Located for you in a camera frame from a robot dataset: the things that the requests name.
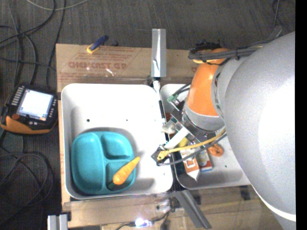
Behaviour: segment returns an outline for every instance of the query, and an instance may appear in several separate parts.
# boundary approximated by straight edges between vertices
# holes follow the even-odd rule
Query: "toy sink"
[[[153,88],[147,85],[133,84],[74,83],[63,89],[61,102],[65,185],[67,192],[73,198],[92,199],[158,194],[171,188],[173,183],[171,168],[157,166],[151,158],[158,145],[165,143],[165,135],[161,132],[162,119],[158,96]],[[140,156],[141,158],[135,168],[135,177],[133,178],[131,175],[132,178],[127,180],[127,183],[131,183],[122,190],[106,191],[104,179],[95,183],[99,176],[108,178],[114,172],[113,170],[119,169],[123,166],[123,162],[131,160],[130,155],[132,156],[132,153],[128,151],[117,154],[113,153],[113,150],[103,150],[102,148],[100,152],[104,152],[105,164],[99,164],[103,157],[98,158],[102,154],[99,154],[99,150],[96,150],[95,147],[97,139],[102,141],[101,132],[114,132],[123,135],[131,144],[133,157]],[[98,174],[88,173],[88,176],[92,178],[83,176],[83,178],[79,178],[80,184],[77,182],[77,185],[71,170],[71,159],[73,159],[71,156],[74,156],[72,146],[77,137],[87,136],[88,133],[95,134],[96,137],[93,139],[96,141],[93,141],[91,145],[99,155],[93,151],[83,152],[89,162],[95,164]],[[88,138],[83,137],[79,140],[80,143],[84,141],[88,144]],[[92,183],[86,186],[86,180],[90,180]]]

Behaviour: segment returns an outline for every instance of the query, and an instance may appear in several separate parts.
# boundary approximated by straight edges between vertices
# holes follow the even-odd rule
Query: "cardboard box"
[[[88,45],[56,44],[58,93],[70,83],[132,83],[150,79],[151,48],[100,46],[93,54]],[[191,83],[198,64],[188,50],[166,50],[166,83]]]
[[[186,156],[194,153],[195,149],[187,149],[187,150],[181,150],[180,154],[181,157],[184,159]],[[200,176],[200,168],[198,165],[198,162],[195,157],[186,159],[183,161],[184,169],[188,176],[192,177],[195,181],[198,180]]]

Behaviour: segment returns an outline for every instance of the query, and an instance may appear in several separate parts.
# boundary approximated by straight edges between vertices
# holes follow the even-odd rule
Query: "white sink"
[[[76,199],[164,193],[173,176],[169,166],[157,166],[151,158],[160,144],[161,113],[156,92],[146,85],[70,84],[61,93],[64,133],[65,184]],[[141,160],[132,187],[120,194],[84,195],[74,186],[70,150],[73,140],[88,131],[114,131],[125,135]]]
[[[161,88],[161,99],[165,113],[171,113],[173,110],[173,107],[166,101],[167,98],[181,86],[183,84],[166,84]],[[187,94],[188,92],[183,92],[178,99],[183,101]],[[175,167],[177,180],[184,188],[193,190],[250,184],[230,147],[228,138],[223,138],[218,144],[224,149],[224,154],[221,157],[210,156],[213,169],[202,172],[197,181],[185,172],[181,172],[178,169],[179,166]]]

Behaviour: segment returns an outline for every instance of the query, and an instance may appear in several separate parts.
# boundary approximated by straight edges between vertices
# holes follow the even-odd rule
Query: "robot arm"
[[[204,94],[197,71],[191,85]],[[225,125],[231,148],[262,201],[284,229],[296,229],[295,204],[295,32],[275,39],[248,57],[219,66],[211,82],[214,115],[200,113],[187,97],[187,115]]]

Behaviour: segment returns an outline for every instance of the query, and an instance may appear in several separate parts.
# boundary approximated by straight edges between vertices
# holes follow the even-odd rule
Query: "gray carpet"
[[[8,59],[36,61],[55,69],[56,42],[89,45],[108,35],[107,45],[116,40],[119,46],[151,47],[152,29],[164,28],[169,49],[188,50],[202,39],[236,48],[267,39],[275,25],[282,26],[282,34],[295,30],[295,0],[280,0],[276,20],[278,0],[91,0],[64,10],[60,8],[83,0],[30,1],[45,8],[55,5],[58,10],[52,13],[26,0],[0,0],[1,106],[14,85],[30,82],[35,70],[34,65],[17,66]],[[27,32],[36,58],[29,40],[22,35],[19,43],[16,37],[4,41],[16,34],[10,8],[20,32],[35,28],[51,15],[41,27]],[[56,90],[55,71],[42,65],[37,67],[33,83]],[[1,137],[4,149],[0,149],[0,155],[21,151],[40,154],[49,163],[53,176],[49,174],[42,193],[35,199],[42,203],[24,207],[45,180],[47,170],[41,161],[25,158],[22,161],[34,172],[40,185],[22,164],[3,182],[15,158],[0,157],[0,229],[47,229],[47,215],[61,213],[58,137],[58,126],[40,136],[6,133]]]

